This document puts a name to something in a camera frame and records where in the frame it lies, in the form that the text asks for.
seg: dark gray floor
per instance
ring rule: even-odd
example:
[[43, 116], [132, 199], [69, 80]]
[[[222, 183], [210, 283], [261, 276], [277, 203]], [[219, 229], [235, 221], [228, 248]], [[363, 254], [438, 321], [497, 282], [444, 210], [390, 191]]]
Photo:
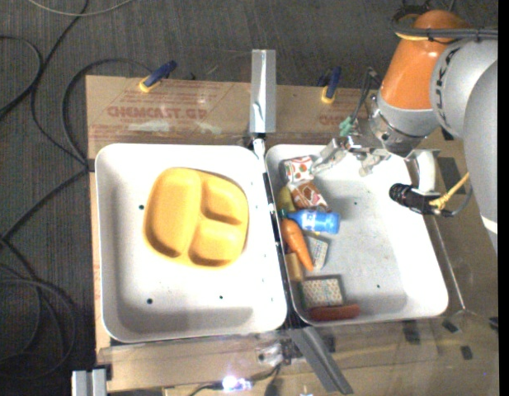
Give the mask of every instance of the dark gray floor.
[[[64, 12], [79, 12], [85, 0], [36, 0]], [[86, 12], [124, 0], [90, 0]], [[425, 0], [406, 0], [421, 3]], [[342, 87], [359, 87], [367, 66], [384, 75], [398, 38], [389, 20], [403, 0], [137, 0], [114, 11], [78, 19], [46, 66], [35, 99], [40, 125], [66, 149], [60, 120], [61, 99], [73, 75], [105, 58], [127, 58], [151, 68], [170, 59], [179, 65], [173, 78], [249, 81], [251, 49], [274, 49], [279, 84], [314, 85], [325, 68], [342, 66]], [[451, 0], [431, 0], [447, 8]], [[455, 12], [474, 26], [497, 26], [498, 0], [456, 0]], [[0, 35], [29, 40], [47, 57], [73, 17], [35, 7], [27, 0], [0, 0]], [[0, 39], [0, 107], [26, 87], [36, 71], [34, 53], [18, 40]], [[143, 76], [141, 68], [109, 64], [96, 74]], [[68, 372], [94, 365], [92, 260], [87, 176], [56, 192], [38, 210], [7, 231], [40, 198], [83, 170], [35, 126], [27, 97], [0, 118], [0, 263], [26, 277], [18, 253], [32, 274], [67, 295], [77, 319], [77, 336], [64, 367], [37, 381], [0, 378], [0, 394], [66, 394]], [[83, 80], [69, 99], [73, 139], [86, 152]], [[44, 372], [61, 358], [58, 329], [44, 302], [29, 286], [11, 284], [0, 271], [0, 359], [25, 345], [36, 325], [32, 356], [7, 373]], [[66, 340], [72, 332], [64, 303], [44, 290]]]

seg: cardboard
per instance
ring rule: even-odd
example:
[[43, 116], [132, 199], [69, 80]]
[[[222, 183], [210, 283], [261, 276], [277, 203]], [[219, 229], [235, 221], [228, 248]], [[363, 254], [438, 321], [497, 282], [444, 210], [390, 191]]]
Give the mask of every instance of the cardboard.
[[[86, 76], [88, 153], [108, 144], [244, 144], [249, 139], [250, 83], [164, 79], [150, 93], [142, 78]], [[276, 133], [266, 145], [327, 144], [354, 110], [361, 91], [339, 88], [332, 104], [321, 87], [277, 86]], [[359, 116], [365, 116], [364, 107]]]

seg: yellow cable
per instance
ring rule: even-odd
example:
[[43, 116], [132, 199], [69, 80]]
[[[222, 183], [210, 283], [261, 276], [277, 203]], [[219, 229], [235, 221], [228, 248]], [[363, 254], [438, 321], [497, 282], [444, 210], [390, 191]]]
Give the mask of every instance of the yellow cable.
[[458, 181], [454, 186], [452, 186], [448, 192], [446, 192], [443, 196], [436, 198], [435, 200], [430, 201], [428, 204], [437, 207], [438, 210], [443, 210], [445, 208], [448, 200], [460, 189], [464, 183], [469, 179], [469, 174], [467, 173], [463, 178]]

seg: light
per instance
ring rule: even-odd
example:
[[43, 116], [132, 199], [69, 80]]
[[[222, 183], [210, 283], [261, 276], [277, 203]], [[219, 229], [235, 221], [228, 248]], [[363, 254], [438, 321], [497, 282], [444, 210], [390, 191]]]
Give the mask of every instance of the light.
[[236, 379], [233, 375], [227, 375], [221, 382], [225, 392], [235, 392], [252, 389], [252, 381]]

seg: white plastic tray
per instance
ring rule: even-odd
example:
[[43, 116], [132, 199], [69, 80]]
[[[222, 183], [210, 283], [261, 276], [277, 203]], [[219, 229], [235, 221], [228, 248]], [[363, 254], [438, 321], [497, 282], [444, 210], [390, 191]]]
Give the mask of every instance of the white plastic tray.
[[[278, 172], [281, 160], [318, 154], [322, 146], [276, 145], [267, 151], [266, 165], [273, 193], [284, 185]], [[367, 177], [359, 175], [360, 162], [351, 154], [333, 169], [318, 174], [314, 183], [333, 211], [341, 216], [337, 235], [322, 233], [329, 241], [326, 264], [306, 276], [340, 275], [346, 302], [357, 303], [361, 315], [329, 325], [371, 323], [432, 317], [448, 305], [448, 293], [421, 215], [389, 198], [397, 182], [411, 183], [404, 161], [397, 156], [375, 166]], [[291, 297], [302, 319], [299, 291], [291, 284]]]
[[[229, 177], [245, 192], [247, 242], [222, 269], [183, 266], [150, 251], [143, 205], [157, 176], [190, 167]], [[96, 160], [101, 311], [121, 342], [265, 332], [287, 314], [260, 164], [233, 146], [112, 144]]]

